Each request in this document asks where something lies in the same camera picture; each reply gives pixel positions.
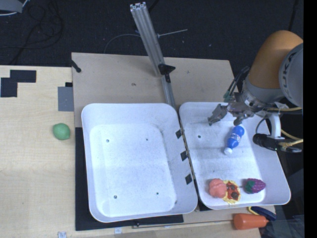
black floor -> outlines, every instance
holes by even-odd
[[[187,29],[159,38],[164,57],[229,60],[234,75],[252,65],[271,33],[304,38],[304,0],[30,0],[22,13],[0,11],[0,64],[70,67],[72,52],[146,56],[141,38],[118,37],[135,34],[130,4],[138,2],[158,34]],[[284,116],[282,126],[303,138],[302,116]],[[279,156],[295,192],[282,207],[292,219],[304,214],[303,183],[292,182],[303,181],[303,153]]]

toy pizza slice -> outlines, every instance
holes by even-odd
[[[227,191],[222,199],[230,204],[238,202],[241,198],[239,186],[232,180],[224,180],[223,182],[227,185]]]

white tray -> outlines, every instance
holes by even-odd
[[[291,194],[277,153],[252,141],[261,118],[254,116],[243,121],[245,134],[239,146],[233,149],[232,155],[225,155],[226,139],[235,118],[228,113],[221,121],[209,126],[208,117],[218,104],[188,102],[179,111],[201,201],[214,210],[286,204]],[[261,123],[258,133],[269,134],[265,122]],[[214,178],[235,181],[240,187],[241,199],[228,204],[221,198],[210,196],[209,182]],[[247,178],[263,180],[266,188],[256,194],[247,194],[243,189]]]
[[[96,220],[185,214],[196,208],[191,168],[188,158],[181,158],[186,148],[171,106],[89,104],[82,123],[89,209]]]

white cable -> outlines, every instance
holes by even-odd
[[[22,8],[26,5],[26,3],[28,2],[29,0],[25,0],[23,5],[22,5]],[[0,14],[0,16],[10,16],[10,15],[15,15],[17,14],[17,12],[10,12],[10,13],[6,13],[6,14]]]

yellow tube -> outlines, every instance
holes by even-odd
[[[257,87],[279,89],[278,72],[286,55],[303,39],[280,30],[271,34],[259,49],[249,72],[249,81]]]

